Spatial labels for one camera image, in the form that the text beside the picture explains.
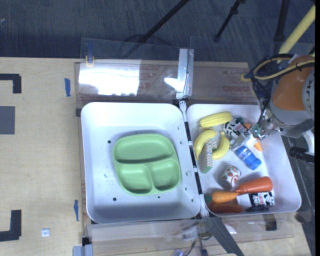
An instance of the blue bottle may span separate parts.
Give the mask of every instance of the blue bottle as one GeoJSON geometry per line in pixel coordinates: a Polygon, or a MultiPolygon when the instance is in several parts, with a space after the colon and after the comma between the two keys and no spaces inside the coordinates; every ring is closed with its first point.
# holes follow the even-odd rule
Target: blue bottle
{"type": "Polygon", "coordinates": [[[246,146],[237,148],[235,153],[251,170],[255,170],[259,165],[261,165],[261,160],[256,158],[254,153],[252,153],[246,146]]]}

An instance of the soda can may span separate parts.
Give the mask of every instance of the soda can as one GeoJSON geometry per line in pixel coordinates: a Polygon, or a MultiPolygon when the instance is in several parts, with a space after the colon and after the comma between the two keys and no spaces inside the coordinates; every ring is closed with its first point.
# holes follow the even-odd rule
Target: soda can
{"type": "Polygon", "coordinates": [[[237,167],[229,165],[220,177],[221,185],[225,189],[231,190],[235,186],[240,176],[241,171],[237,167]]]}

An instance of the gray square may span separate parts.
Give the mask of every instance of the gray square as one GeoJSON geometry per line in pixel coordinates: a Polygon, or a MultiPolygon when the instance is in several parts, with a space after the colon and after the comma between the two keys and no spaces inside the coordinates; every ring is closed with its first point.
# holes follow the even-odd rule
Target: gray square
{"type": "Polygon", "coordinates": [[[0,134],[15,134],[15,106],[0,106],[0,134]]]}

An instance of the wooden table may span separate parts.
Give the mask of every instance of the wooden table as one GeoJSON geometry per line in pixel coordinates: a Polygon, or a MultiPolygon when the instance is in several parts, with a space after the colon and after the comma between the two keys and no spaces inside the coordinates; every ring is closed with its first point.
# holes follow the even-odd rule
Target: wooden table
{"type": "MultiPolygon", "coordinates": [[[[22,78],[22,93],[13,93],[12,81],[0,80],[0,106],[15,107],[14,134],[0,134],[0,231],[9,230],[11,210],[22,213],[21,236],[0,242],[1,255],[69,256],[73,246],[82,243],[76,62],[79,59],[0,59],[1,74],[20,74],[22,78]],[[70,80],[70,96],[65,79],[70,80]],[[50,235],[42,237],[42,229],[49,229],[50,235]]],[[[310,255],[300,223],[293,217],[288,221],[290,237],[247,240],[239,242],[239,247],[245,255],[310,255]]],[[[209,255],[226,253],[219,244],[207,249],[209,255]]],[[[199,250],[190,255],[200,255],[199,250]]]]}

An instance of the yellow corn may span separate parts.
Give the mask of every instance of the yellow corn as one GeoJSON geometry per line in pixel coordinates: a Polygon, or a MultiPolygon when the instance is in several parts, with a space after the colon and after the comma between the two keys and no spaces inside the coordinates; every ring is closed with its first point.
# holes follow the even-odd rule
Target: yellow corn
{"type": "Polygon", "coordinates": [[[208,115],[200,120],[200,126],[203,128],[217,126],[225,124],[232,119],[232,115],[229,112],[220,112],[212,115],[208,115]]]}

